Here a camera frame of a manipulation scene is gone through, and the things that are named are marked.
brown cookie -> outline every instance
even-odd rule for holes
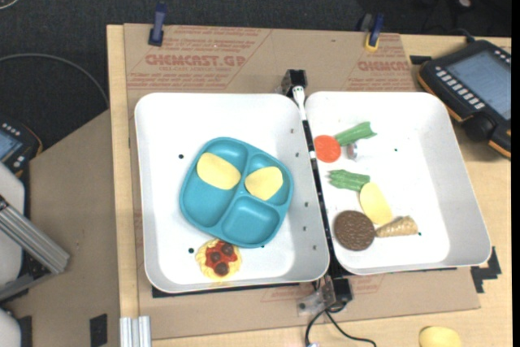
[[[342,246],[350,250],[364,250],[375,238],[371,220],[359,211],[340,212],[334,220],[334,235]]]

white tray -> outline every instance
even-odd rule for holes
[[[478,265],[491,244],[444,104],[428,93],[314,93],[305,110],[313,137],[334,136],[370,121],[375,137],[361,139],[356,160],[318,161],[332,230],[343,210],[362,212],[359,194],[327,180],[333,169],[370,175],[395,216],[410,215],[419,235],[376,238],[362,251],[333,237],[342,267],[357,275]]]
[[[135,109],[145,269],[167,293],[317,280],[329,254],[305,134],[293,101],[279,94],[152,93]],[[223,283],[195,260],[213,237],[191,225],[179,205],[184,177],[205,143],[233,137],[264,150],[292,173],[292,202],[262,248],[240,249],[240,270]]]

green vegetable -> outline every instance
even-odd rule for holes
[[[345,169],[329,171],[329,181],[332,186],[340,189],[361,191],[364,184],[371,181],[369,175],[356,174]]]
[[[372,131],[371,122],[363,122],[357,124],[353,128],[338,133],[334,136],[334,138],[340,143],[341,146],[346,146],[349,143],[354,143],[359,139],[368,139],[369,137],[373,137],[376,134],[377,133]]]

cardboard sheet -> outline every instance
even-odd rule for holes
[[[143,261],[134,107],[156,91],[276,93],[288,69],[305,69],[307,94],[416,91],[400,36],[381,34],[371,53],[363,48],[364,33],[172,25],[164,28],[162,47],[154,47],[147,42],[150,29],[124,25],[141,315],[150,316],[154,339],[306,325],[297,301],[312,292],[311,284],[154,297]],[[479,308],[469,268],[351,276],[349,282],[354,300],[339,321]]]

yellow potato slice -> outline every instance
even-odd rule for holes
[[[462,347],[455,330],[447,327],[426,327],[419,333],[421,347]]]
[[[377,184],[364,184],[359,193],[359,201],[366,217],[372,220],[372,223],[386,224],[392,221],[392,210]]]
[[[260,168],[247,175],[244,181],[245,189],[263,201],[275,195],[283,183],[284,177],[278,167]]]
[[[205,152],[198,159],[197,174],[201,180],[220,189],[231,189],[241,180],[238,169],[210,152]]]

